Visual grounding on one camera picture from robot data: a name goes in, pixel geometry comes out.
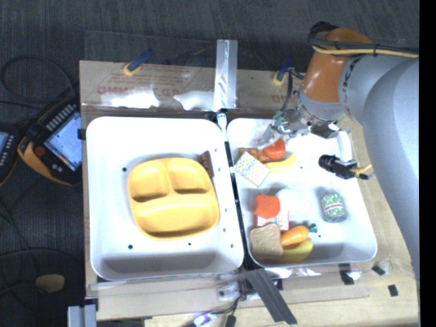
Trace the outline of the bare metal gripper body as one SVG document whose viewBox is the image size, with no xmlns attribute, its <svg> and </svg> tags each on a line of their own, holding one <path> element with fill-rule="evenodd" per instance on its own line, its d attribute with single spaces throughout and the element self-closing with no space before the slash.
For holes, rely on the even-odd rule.
<svg viewBox="0 0 436 327">
<path fill-rule="evenodd" d="M 276 115 L 276 130 L 285 135 L 286 131 L 300 128 L 307 128 L 309 133 L 323 135 L 323 131 L 328 129 L 330 122 L 319 120 L 317 117 L 307 115 L 304 110 L 287 109 L 280 111 Z"/>
</svg>

